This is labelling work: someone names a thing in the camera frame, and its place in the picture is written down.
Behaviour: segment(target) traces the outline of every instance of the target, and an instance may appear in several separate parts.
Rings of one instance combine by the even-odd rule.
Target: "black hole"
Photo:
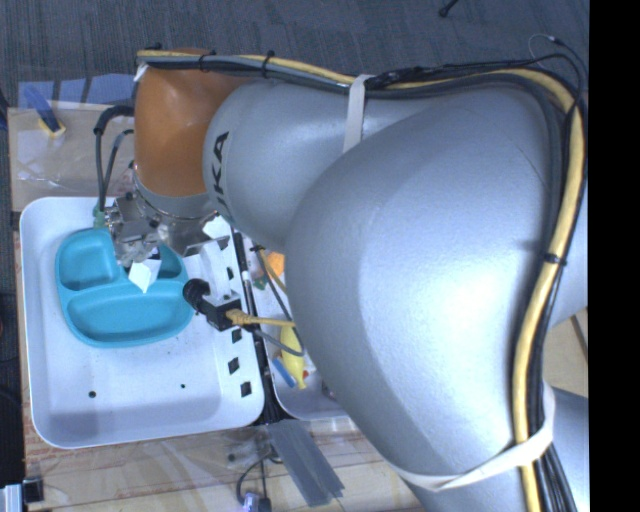
[[[237,357],[234,357],[231,361],[229,361],[228,365],[229,365],[229,374],[233,375],[236,372],[236,370],[240,368],[240,361],[238,361]]]
[[[240,385],[240,395],[242,395],[242,397],[245,397],[250,394],[251,394],[251,382],[243,382]]]

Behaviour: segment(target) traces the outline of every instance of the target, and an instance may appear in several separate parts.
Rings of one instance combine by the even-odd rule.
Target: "white tray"
[[[251,336],[231,341],[195,316],[177,336],[130,348],[95,348],[71,333],[57,295],[60,243],[92,225],[95,198],[47,197],[20,221],[33,423],[60,448],[81,448],[241,427],[262,411],[264,391]],[[223,251],[242,295],[233,243]],[[199,258],[186,258],[200,277]],[[240,367],[230,374],[229,362]],[[250,383],[251,393],[241,396]]]

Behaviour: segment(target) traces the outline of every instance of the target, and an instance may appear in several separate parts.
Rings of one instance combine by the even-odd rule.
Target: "sink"
[[[91,227],[95,201],[42,198],[29,204],[20,220],[31,411],[38,434],[53,446],[71,449],[251,424],[264,404],[251,336],[234,336],[235,329],[218,332],[203,315],[189,312],[186,321],[171,317],[180,304],[181,285],[175,278],[182,266],[189,278],[203,276],[198,256],[181,262],[171,262],[169,256],[168,266],[149,288],[148,294],[159,285],[149,295],[155,296],[150,302],[155,319],[140,318],[139,324],[146,334],[152,332],[153,342],[136,344],[144,337],[131,327],[136,319],[130,313],[132,300],[138,299],[122,290],[95,295],[102,287],[127,284],[109,252],[95,257],[99,265],[81,268],[83,252],[104,250],[104,240],[87,239],[71,251],[75,255],[69,261],[75,258],[75,263],[58,276],[68,292],[61,300],[56,254],[65,240]],[[233,269],[232,289],[241,291],[233,244],[222,256]],[[73,332],[64,308],[71,324],[92,343]],[[105,310],[129,314],[123,321],[129,327],[123,329],[113,318],[96,320]]]

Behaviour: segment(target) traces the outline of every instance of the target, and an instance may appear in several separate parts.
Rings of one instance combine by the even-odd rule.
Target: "teal plastic dish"
[[[147,293],[116,262],[106,229],[78,231],[56,254],[56,284],[67,325],[95,347],[130,347],[182,331],[194,310],[182,297],[188,280],[182,260],[160,248],[162,264]]]

